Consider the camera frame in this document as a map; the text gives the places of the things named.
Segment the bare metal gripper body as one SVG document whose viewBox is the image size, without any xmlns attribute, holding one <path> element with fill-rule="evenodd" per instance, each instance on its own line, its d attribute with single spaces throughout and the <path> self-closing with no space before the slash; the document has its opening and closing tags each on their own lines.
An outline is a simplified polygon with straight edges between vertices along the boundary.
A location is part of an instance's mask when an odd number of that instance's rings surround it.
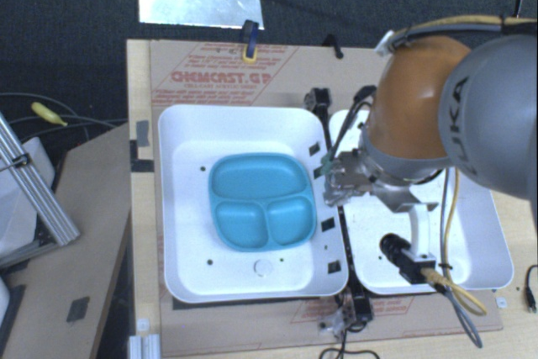
<svg viewBox="0 0 538 359">
<path fill-rule="evenodd" d="M 343 206 L 352 198 L 371 194 L 386 207 L 413 207 L 411 180 L 395 177 L 383 170 L 365 150 L 342 151 L 322 159 L 325 179 L 324 202 Z"/>
</svg>

